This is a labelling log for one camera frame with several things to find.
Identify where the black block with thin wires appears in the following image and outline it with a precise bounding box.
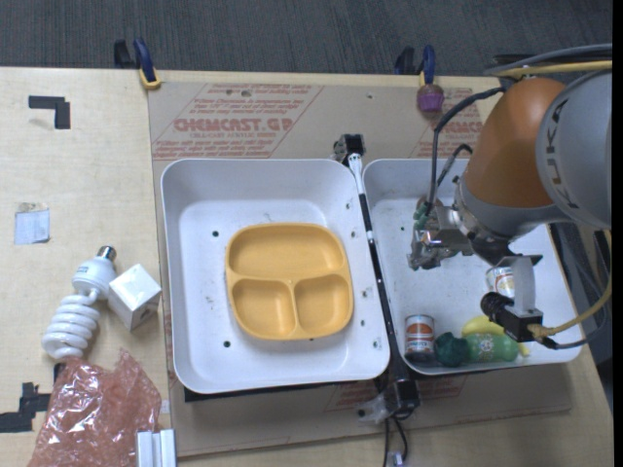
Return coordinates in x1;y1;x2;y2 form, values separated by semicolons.
332;133;367;165
385;378;422;415

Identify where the purple cupcake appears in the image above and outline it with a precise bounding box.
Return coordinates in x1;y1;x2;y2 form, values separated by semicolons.
416;83;446;114

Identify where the dark green broccoli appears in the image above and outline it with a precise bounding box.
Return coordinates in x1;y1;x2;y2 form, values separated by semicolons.
433;332;470;369

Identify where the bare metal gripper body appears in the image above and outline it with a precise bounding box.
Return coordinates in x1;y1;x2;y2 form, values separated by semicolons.
412;205;477;259

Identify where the green plastic bottle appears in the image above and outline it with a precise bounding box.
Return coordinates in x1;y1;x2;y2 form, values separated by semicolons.
463;332;521;364

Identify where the white plastic tray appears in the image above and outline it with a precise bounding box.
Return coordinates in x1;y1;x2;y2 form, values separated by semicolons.
160;158;392;395
361;158;584;377

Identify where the white spiral light bulb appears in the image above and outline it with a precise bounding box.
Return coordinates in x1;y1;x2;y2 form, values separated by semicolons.
41;245;120;361

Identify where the thin black and white rod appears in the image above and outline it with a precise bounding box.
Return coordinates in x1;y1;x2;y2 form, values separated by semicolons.
347;153;415;384

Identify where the white cube box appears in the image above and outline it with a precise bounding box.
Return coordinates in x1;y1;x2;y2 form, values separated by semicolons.
107;263;164;332

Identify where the black cylinder on white bracket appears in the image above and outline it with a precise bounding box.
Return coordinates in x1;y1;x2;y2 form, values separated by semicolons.
479;254;545;343

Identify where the brown cardboard board, red print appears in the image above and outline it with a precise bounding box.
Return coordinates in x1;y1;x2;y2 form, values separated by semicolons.
147;69;573;459

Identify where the yellow divided plate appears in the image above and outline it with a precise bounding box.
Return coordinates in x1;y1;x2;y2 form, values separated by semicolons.
224;222;355;342

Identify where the pink bubble wrap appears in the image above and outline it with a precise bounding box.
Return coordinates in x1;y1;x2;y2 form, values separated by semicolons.
26;347;164;467

